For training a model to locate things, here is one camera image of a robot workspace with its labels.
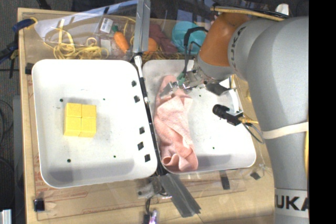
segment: yellow cube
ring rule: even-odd
[[[64,117],[64,135],[78,136],[81,131],[81,118]]]
[[[82,117],[82,105],[76,103],[67,103],[65,107],[65,117]]]
[[[82,105],[82,118],[96,118],[96,106],[92,104],[83,104]]]
[[[79,137],[94,137],[97,132],[96,118],[82,118]]]

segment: blue plastic object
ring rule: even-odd
[[[172,31],[172,42],[173,44],[176,46],[178,52],[182,52],[184,53],[184,44],[183,44],[183,39],[184,39],[184,35],[187,33],[188,29],[190,28],[194,28],[197,27],[198,25],[196,25],[195,23],[192,22],[187,22],[187,21],[182,21],[182,22],[178,22]],[[199,46],[201,46],[203,44],[203,41],[205,39],[205,32],[204,31],[196,31],[190,34],[190,38],[188,41],[188,51],[189,51],[189,45],[191,42],[196,42]],[[191,53],[192,54],[197,54],[200,47],[193,44]]]

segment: wooden table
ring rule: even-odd
[[[66,12],[59,12],[54,10],[40,10],[19,8],[17,19],[18,21],[29,18],[33,14],[43,16],[60,16],[68,14]],[[144,214],[144,201],[134,201],[128,206],[113,206],[108,207],[94,207],[95,210],[83,211],[81,214],[76,213],[72,216],[71,211],[78,207],[75,200],[80,199],[78,190],[67,190],[63,193],[66,199],[61,202],[49,202],[46,204],[46,211],[35,212],[34,200],[41,197],[42,194],[57,193],[55,190],[48,190],[44,192],[43,179],[36,173],[38,166],[38,154],[36,154],[37,147],[37,134],[35,125],[35,115],[33,96],[32,96],[32,82],[31,75],[26,74],[25,69],[29,62],[36,62],[45,58],[52,58],[51,53],[37,54],[29,42],[27,36],[27,29],[20,30],[19,32],[19,67],[20,67],[20,96],[22,102],[22,120],[23,120],[23,157],[24,157],[24,182],[25,182],[25,205],[26,205],[26,222],[27,223],[113,223],[125,224],[134,223],[140,224],[143,221]],[[255,119],[252,103],[248,98],[248,85],[244,81],[236,80],[239,96],[241,98],[244,111],[252,119]],[[159,212],[159,223],[267,223],[273,222],[274,211],[274,183],[273,176],[270,169],[270,161],[266,147],[255,142],[257,160],[256,165],[263,164],[263,172],[260,170],[261,179],[254,180],[249,176],[249,171],[256,169],[255,166],[250,169],[239,171],[240,177],[236,180],[236,191],[231,192],[218,192],[214,188],[209,195],[203,195],[203,191],[195,192],[196,201],[201,207],[201,214],[194,215],[189,218],[182,218],[174,204],[170,201],[153,201],[151,210],[156,209]],[[234,171],[231,171],[233,181],[235,182]],[[106,186],[93,186],[86,195],[91,195],[91,200],[86,198],[86,203],[97,204],[100,199],[100,191],[104,190]],[[111,195],[116,197],[114,190],[120,188],[117,193],[119,199],[123,196],[128,196],[128,192],[124,191],[127,188],[134,188],[132,183],[116,183],[107,185],[111,191]],[[71,199],[69,192],[74,191],[76,194]],[[126,197],[127,201],[134,200],[133,198]],[[57,208],[66,208],[69,212],[62,209],[57,212]]]

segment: white strap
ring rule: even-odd
[[[275,129],[271,131],[263,131],[262,137],[264,139],[274,139],[274,138],[282,137],[288,134],[306,132],[308,130],[309,130],[309,123],[303,122],[303,123],[281,127],[279,129]]]

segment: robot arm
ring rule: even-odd
[[[309,223],[308,28],[308,17],[276,22],[222,13],[182,85],[220,95],[219,83],[232,74],[248,82],[274,174],[275,224]]]

